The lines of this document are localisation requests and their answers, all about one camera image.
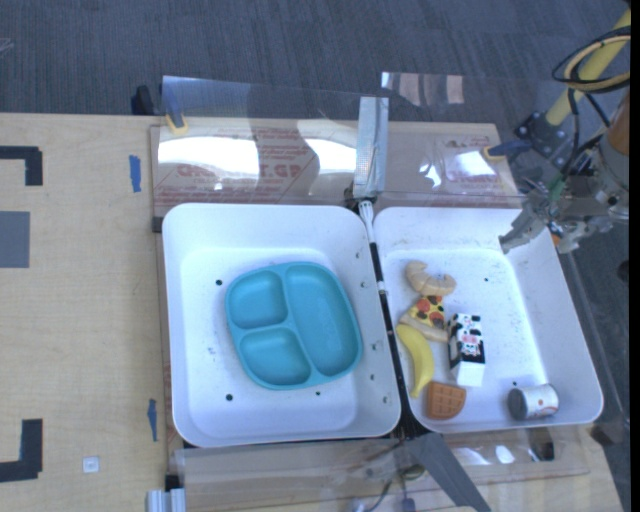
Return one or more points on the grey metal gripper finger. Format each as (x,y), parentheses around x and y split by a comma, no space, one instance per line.
(522,230)
(567,240)

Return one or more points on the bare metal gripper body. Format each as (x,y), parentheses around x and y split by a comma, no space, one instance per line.
(585,202)

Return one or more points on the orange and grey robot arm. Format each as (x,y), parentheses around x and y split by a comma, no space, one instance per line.
(619,150)

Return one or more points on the white plastic tray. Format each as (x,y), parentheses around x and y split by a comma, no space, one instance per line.
(520,325)
(200,310)

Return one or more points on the tan toy croissant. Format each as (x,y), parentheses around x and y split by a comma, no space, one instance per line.
(430,283)

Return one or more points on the brown cardboard board, red print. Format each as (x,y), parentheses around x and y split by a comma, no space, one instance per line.
(440,155)

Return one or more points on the toy pizza slice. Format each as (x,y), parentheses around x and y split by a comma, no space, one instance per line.
(425,317)

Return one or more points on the white cow-print milk carton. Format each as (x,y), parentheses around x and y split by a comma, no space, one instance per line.
(469,350)

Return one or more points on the yellow banana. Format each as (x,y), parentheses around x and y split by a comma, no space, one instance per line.
(422,355)

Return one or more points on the small white and orange can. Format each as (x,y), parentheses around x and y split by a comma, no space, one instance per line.
(537,401)

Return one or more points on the orange toy waffle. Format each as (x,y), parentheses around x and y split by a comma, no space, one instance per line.
(445,401)

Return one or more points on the blue divided plate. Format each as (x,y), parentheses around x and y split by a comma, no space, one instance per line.
(295,325)

